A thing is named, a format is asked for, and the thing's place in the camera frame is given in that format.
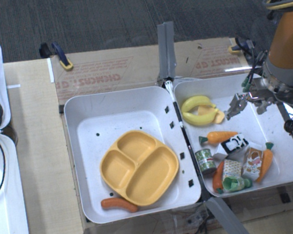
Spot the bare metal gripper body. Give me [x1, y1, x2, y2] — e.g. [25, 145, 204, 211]
[243, 73, 293, 111]

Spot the pale orange flat slice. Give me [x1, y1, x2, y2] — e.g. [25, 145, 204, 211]
[196, 102, 227, 127]

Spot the white plastic tray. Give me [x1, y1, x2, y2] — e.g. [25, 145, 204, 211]
[62, 80, 205, 228]
[171, 66, 293, 203]

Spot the orange carrot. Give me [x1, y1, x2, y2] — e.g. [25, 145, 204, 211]
[209, 160, 230, 195]
[250, 141, 279, 184]
[198, 127, 240, 147]

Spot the yellow banana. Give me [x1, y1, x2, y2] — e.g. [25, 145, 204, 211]
[182, 106, 222, 129]
[179, 93, 218, 115]

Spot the black and white carton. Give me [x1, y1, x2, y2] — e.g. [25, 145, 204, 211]
[210, 131, 252, 163]

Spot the thin black and white rod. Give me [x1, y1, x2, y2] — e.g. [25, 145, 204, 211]
[164, 77, 211, 205]

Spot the brown and white carton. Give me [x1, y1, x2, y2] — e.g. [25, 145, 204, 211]
[237, 145, 268, 184]

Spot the yellow patterned white carton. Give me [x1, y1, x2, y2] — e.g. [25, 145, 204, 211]
[219, 156, 245, 183]

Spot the green can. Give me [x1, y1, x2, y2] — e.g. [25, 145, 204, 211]
[194, 147, 218, 176]

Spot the green bottle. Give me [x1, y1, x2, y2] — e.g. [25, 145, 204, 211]
[221, 173, 254, 194]

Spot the yellow divided plate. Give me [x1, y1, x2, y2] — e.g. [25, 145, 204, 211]
[95, 124, 185, 213]

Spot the brown cardboard board red print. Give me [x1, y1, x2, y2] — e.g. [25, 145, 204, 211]
[50, 23, 293, 234]

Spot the orange sausage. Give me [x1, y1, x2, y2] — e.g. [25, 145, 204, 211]
[100, 194, 140, 218]

